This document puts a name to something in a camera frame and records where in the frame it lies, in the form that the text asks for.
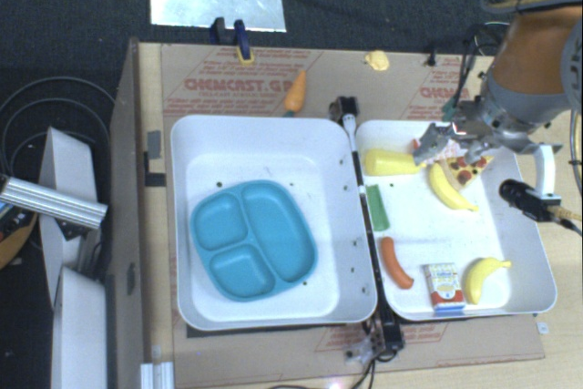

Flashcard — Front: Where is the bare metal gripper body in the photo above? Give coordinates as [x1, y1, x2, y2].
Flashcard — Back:
[452, 99, 546, 155]

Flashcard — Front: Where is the pizza slice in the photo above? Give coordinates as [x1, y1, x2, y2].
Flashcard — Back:
[438, 154, 496, 193]

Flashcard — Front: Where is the yellow banana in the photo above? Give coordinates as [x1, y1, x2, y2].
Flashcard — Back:
[462, 257, 513, 306]
[427, 162, 481, 212]

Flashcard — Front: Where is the thin black and white rod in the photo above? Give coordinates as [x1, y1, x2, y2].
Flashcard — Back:
[343, 113, 389, 333]

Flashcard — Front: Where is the green rectangular block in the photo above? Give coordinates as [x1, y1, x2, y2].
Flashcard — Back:
[364, 184, 393, 232]

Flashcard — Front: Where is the white plastic tray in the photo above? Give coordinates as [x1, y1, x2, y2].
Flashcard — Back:
[169, 114, 380, 333]
[353, 118, 559, 323]

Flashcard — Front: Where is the pale yellow toy food piece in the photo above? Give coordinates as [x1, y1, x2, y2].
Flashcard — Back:
[364, 50, 391, 71]

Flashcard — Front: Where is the orange sausage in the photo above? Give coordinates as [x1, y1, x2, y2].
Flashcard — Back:
[380, 236, 415, 291]

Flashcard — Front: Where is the red and white carton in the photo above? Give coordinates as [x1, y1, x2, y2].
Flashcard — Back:
[422, 261, 467, 316]

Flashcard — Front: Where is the orange carrot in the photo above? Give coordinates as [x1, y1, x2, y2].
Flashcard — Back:
[281, 69, 308, 119]

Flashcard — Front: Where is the brown cardboard board red print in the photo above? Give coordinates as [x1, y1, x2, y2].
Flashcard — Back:
[159, 43, 547, 374]

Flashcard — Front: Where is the blue divided plate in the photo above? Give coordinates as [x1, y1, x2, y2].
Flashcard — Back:
[189, 179, 319, 303]

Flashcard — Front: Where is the black cylinder on white bracket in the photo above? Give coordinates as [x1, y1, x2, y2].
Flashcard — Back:
[498, 142, 564, 223]

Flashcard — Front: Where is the black block with thin wires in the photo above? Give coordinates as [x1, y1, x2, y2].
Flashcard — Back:
[329, 96, 362, 123]
[379, 313, 406, 355]

